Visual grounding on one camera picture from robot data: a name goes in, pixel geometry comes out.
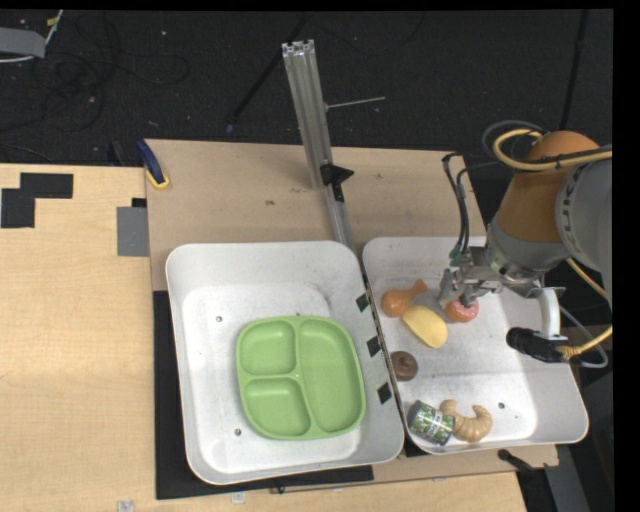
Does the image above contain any brown cardboard board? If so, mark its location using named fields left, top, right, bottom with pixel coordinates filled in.
left=143, top=138, right=560, bottom=496

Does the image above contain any black cylinder on white bracket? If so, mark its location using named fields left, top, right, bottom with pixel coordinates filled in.
left=505, top=286, right=572, bottom=364

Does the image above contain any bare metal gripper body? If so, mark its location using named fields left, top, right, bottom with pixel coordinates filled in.
left=448, top=247, right=542, bottom=298

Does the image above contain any green small can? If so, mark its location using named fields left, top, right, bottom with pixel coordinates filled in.
left=406, top=399, right=456, bottom=447

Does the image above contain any brown toy doughnut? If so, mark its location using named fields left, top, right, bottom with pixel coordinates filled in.
left=389, top=350, right=420, bottom=383

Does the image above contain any green divided plate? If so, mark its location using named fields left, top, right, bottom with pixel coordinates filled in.
left=235, top=314, right=368, bottom=442

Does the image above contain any white plastic tray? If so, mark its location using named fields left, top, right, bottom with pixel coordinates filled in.
left=164, top=240, right=406, bottom=487
left=361, top=235, right=591, bottom=456

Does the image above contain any thin black and white rod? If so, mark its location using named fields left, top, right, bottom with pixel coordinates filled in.
left=360, top=269, right=402, bottom=407

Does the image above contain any orange toy chicken drumstick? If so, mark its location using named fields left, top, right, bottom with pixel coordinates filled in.
left=380, top=278, right=430, bottom=319

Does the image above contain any tan toy croissant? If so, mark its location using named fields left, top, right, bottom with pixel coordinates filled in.
left=439, top=398, right=494, bottom=444

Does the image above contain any pink toy doughnut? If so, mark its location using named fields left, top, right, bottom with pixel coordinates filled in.
left=443, top=298, right=481, bottom=324

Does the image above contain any yellow toy potato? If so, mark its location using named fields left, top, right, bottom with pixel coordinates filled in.
left=401, top=304, right=449, bottom=350

